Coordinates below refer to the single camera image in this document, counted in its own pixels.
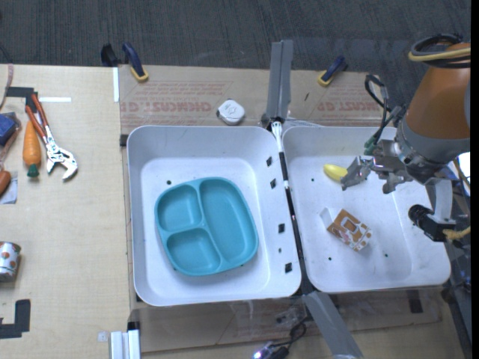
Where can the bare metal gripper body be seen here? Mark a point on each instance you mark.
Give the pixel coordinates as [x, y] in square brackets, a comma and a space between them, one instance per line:
[389, 159]

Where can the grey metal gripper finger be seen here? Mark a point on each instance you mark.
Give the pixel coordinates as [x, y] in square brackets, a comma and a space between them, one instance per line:
[357, 172]
[392, 184]

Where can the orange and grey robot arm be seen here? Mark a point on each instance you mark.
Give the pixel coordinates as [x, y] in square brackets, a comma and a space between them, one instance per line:
[438, 95]

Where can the yellow banana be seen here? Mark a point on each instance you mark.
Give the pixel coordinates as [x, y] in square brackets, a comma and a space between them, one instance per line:
[334, 171]

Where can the orange and white carton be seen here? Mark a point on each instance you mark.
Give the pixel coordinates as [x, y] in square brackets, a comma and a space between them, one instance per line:
[350, 229]

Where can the white plastic tray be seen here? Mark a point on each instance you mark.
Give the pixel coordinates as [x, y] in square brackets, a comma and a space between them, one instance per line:
[149, 238]
[374, 267]

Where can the white rounded square case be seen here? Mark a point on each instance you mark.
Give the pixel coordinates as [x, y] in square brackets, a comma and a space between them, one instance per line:
[231, 112]

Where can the blue divided plate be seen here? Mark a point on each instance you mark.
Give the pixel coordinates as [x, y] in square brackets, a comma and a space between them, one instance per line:
[221, 215]

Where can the brown cardboard board red print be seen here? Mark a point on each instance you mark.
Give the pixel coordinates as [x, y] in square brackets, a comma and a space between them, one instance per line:
[179, 95]

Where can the orange carrot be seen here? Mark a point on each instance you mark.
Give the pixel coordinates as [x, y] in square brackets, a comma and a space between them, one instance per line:
[31, 148]

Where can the grey flat packet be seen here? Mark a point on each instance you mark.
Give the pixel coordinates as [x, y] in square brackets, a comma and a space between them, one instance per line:
[12, 196]

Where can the blue box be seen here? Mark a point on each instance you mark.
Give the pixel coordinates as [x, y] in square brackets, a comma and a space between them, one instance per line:
[6, 128]

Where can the orange brown sausage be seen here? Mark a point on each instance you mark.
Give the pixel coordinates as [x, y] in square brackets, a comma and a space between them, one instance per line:
[3, 181]

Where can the silver can with orange print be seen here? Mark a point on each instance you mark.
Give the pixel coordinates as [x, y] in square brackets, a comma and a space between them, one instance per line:
[8, 261]

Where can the black cylinder on white bracket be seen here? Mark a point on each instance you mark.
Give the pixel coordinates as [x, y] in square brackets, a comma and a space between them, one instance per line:
[430, 221]

